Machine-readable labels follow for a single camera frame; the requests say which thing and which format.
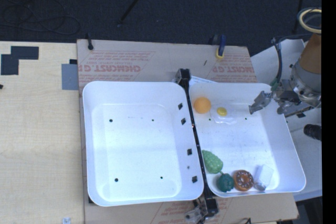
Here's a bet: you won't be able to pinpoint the light green grapes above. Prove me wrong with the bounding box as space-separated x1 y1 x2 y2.
201 149 224 175

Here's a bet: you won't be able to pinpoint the white and yellow fried egg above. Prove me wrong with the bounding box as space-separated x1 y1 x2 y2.
209 106 237 125

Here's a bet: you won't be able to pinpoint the orange ball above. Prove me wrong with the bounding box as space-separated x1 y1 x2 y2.
193 97 212 114

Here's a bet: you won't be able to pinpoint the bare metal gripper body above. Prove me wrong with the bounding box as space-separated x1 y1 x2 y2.
271 79 322 113

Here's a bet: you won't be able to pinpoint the dark green broccoli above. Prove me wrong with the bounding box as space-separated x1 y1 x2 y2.
216 173 235 194

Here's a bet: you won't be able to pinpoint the black cylinder on white bracket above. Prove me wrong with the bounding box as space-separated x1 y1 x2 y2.
303 123 322 142

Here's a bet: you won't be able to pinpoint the white plastic tray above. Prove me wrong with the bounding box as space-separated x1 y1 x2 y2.
188 82 307 198
82 80 205 208

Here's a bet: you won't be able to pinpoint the black block with thin wires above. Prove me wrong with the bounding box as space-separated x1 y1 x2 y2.
204 197 220 218
175 68 191 86

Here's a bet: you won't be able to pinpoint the thin black rod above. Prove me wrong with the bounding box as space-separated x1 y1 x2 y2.
181 78 214 208

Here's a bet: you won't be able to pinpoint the brown cardboard board red print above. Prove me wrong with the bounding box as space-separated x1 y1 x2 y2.
76 39 300 224

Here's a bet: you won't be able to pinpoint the brown sprinkled doughnut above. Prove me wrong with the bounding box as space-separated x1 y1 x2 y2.
233 169 255 192

